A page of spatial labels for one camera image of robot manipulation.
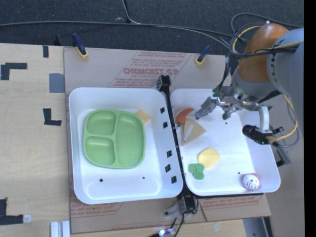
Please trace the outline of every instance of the yellow oval toy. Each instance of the yellow oval toy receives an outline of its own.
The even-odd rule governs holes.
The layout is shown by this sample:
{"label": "yellow oval toy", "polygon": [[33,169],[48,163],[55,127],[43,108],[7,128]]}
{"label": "yellow oval toy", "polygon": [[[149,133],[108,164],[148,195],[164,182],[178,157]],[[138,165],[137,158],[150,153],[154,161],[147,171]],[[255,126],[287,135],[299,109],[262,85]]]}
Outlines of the yellow oval toy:
{"label": "yellow oval toy", "polygon": [[203,164],[205,168],[210,168],[218,162],[219,158],[219,153],[214,148],[209,147],[199,153],[197,161]]}

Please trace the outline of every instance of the orange toy food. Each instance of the orange toy food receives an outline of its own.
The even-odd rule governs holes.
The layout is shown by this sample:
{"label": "orange toy food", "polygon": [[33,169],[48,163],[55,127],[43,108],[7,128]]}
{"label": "orange toy food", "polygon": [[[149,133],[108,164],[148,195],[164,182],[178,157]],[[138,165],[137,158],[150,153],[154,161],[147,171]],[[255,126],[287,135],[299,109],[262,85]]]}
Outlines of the orange toy food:
{"label": "orange toy food", "polygon": [[176,117],[176,124],[180,123],[183,125],[186,119],[186,116],[193,110],[194,110],[193,108],[186,108],[182,112],[180,112],[178,116]]}

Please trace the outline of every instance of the dark background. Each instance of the dark background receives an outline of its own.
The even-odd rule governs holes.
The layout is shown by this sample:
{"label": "dark background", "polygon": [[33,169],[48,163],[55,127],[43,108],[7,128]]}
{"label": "dark background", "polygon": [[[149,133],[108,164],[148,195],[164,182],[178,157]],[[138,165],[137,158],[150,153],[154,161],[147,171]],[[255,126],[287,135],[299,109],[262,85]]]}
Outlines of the dark background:
{"label": "dark background", "polygon": [[72,46],[77,33],[86,47],[200,53],[210,44],[211,54],[227,54],[204,34],[147,25],[204,29],[226,42],[231,22],[235,30],[266,20],[289,30],[304,25],[304,0],[125,1],[127,13],[123,0],[0,0],[0,42]]}

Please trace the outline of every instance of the green plate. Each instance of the green plate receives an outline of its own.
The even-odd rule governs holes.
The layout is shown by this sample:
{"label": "green plate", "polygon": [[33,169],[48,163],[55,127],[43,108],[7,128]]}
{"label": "green plate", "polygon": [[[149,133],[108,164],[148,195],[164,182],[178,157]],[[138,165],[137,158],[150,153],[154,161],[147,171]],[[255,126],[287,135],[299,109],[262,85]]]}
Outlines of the green plate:
{"label": "green plate", "polygon": [[95,110],[86,118],[83,150],[94,165],[107,168],[134,168],[145,157],[145,128],[134,113]]}

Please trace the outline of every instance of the blue clamp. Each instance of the blue clamp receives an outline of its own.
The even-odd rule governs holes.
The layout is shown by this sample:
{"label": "blue clamp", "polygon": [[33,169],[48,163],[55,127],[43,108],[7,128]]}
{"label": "blue clamp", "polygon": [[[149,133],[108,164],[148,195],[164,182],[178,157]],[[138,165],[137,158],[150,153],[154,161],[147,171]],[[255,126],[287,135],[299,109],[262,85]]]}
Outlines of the blue clamp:
{"label": "blue clamp", "polygon": [[76,46],[78,47],[77,49],[77,52],[79,53],[79,55],[82,57],[82,58],[86,58],[89,53],[85,50],[84,48],[84,45],[81,41],[81,39],[79,38],[78,34],[72,34],[72,38],[73,38],[73,41],[75,42]]}
{"label": "blue clamp", "polygon": [[211,46],[207,45],[203,52],[194,60],[195,64],[201,65],[204,62],[205,56],[210,52]]}

